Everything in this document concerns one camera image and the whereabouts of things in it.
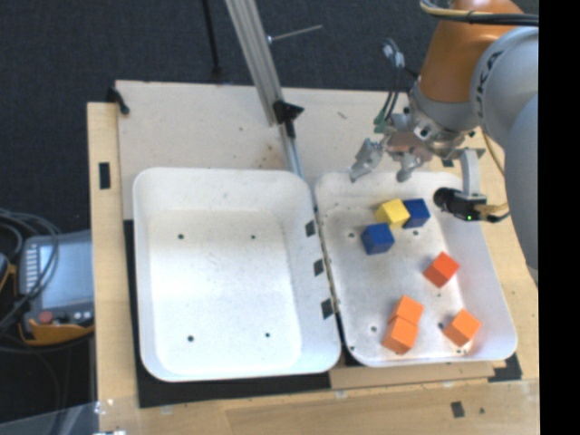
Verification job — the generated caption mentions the black cylinder on white bracket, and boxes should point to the black cylinder on white bracket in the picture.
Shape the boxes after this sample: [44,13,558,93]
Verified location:
[432,147,488,223]

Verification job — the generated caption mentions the orange cube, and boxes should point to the orange cube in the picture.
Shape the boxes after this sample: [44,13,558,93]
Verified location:
[388,294,425,326]
[442,308,482,348]
[382,315,419,355]
[422,250,460,289]

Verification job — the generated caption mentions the yellow cube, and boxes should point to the yellow cube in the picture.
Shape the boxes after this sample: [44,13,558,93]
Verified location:
[373,198,411,230]

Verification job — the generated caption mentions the pale wooden board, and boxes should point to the pale wooden board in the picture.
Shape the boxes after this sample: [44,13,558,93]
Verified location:
[112,79,513,392]

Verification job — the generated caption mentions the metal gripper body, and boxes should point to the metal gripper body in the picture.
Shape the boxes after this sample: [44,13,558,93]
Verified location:
[382,111,468,163]

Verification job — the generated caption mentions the white plastic tray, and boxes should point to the white plastic tray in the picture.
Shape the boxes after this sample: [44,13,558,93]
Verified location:
[313,169,518,368]
[131,166,343,383]

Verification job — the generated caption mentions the blue cube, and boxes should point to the blue cube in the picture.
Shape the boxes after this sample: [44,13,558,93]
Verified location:
[401,198,431,230]
[360,222,396,256]

